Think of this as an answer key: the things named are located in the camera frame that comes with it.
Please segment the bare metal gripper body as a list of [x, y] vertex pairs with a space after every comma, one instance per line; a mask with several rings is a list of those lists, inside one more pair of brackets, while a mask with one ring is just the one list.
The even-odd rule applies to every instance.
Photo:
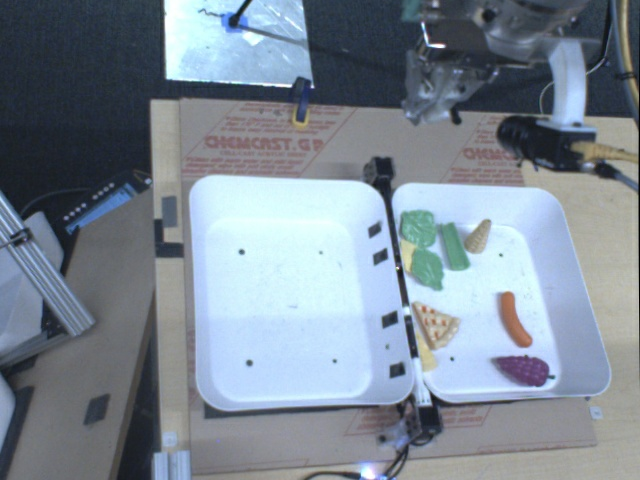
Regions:
[[582, 8], [583, 0], [422, 0], [421, 18], [449, 50], [533, 64]]

